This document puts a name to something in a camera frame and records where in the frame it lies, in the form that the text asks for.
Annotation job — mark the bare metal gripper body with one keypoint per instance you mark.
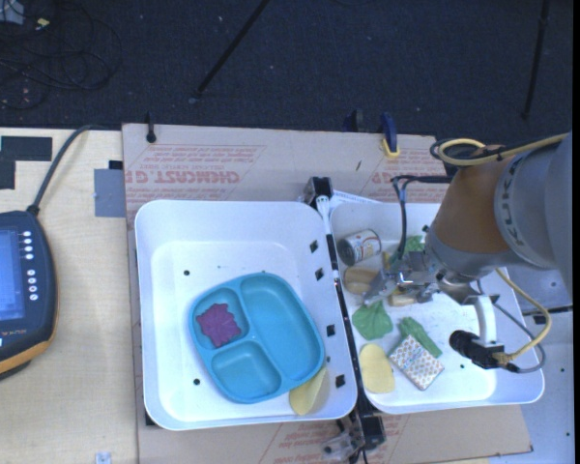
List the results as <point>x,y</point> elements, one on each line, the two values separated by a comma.
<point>418,269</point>

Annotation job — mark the white plastic tray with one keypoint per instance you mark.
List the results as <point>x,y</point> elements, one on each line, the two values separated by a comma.
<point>183,230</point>
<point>454,389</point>

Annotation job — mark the green lettuce leaf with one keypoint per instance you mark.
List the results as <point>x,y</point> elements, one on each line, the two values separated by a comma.
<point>373,322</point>

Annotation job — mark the black cylinder on white bracket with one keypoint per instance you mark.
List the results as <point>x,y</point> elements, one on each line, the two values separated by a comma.
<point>473,348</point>

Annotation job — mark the purple grapes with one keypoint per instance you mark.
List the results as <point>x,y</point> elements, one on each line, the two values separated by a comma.
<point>220,324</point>

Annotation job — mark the tan bread roll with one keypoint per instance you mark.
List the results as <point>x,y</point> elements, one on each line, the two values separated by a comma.
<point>357,278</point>

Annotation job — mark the white packet with orange pattern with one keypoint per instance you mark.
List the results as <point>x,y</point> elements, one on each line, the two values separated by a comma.
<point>415,363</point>

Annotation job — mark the thin black and white rod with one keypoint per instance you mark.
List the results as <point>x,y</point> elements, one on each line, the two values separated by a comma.
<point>332,254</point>

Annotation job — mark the blue divided plate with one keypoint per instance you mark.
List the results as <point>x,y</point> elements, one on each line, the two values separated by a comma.
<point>275,317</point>

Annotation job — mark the green leafy vegetable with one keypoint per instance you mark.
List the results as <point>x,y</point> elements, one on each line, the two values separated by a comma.
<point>418,331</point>

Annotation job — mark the brown cardboard board, red print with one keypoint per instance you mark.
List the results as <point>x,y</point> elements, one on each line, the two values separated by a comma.
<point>270,172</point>

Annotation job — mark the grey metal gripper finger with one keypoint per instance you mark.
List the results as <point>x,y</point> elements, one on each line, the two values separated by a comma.
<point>426,294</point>
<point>378,288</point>

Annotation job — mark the pale green leaf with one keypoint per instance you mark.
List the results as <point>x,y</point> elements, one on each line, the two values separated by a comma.
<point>414,243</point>

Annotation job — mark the white printed paper strip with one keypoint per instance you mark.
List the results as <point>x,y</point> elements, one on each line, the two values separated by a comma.
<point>355,197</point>

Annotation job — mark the small white and red can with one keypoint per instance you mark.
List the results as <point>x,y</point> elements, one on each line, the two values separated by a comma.
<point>362,247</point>

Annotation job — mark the yellow oval slice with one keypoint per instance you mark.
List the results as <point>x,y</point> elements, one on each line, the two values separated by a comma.
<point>304,397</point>
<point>377,370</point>

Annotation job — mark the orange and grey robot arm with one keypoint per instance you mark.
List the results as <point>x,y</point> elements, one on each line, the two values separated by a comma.
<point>493,211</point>

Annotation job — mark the small yellow block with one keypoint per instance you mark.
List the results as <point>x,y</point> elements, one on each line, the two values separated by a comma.
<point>400,300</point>

